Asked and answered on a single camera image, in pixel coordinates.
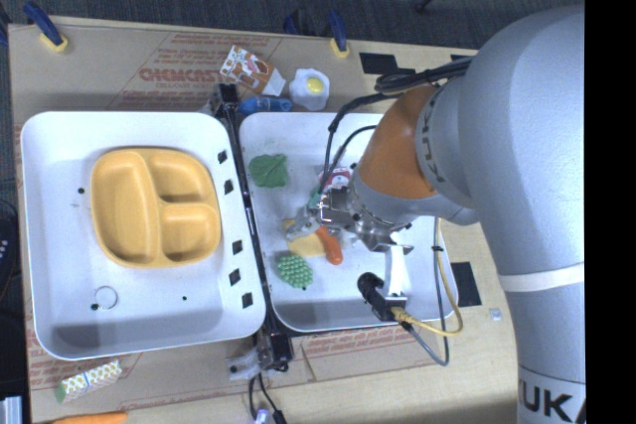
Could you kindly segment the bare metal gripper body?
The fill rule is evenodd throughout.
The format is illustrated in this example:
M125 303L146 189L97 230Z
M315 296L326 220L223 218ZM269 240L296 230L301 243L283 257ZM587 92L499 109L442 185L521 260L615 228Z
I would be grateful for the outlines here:
M360 240L372 252L386 252L396 245L394 233L411 227L411 221L380 218L360 201L355 188L329 189L321 198L329 203L331 219L320 220L328 229Z

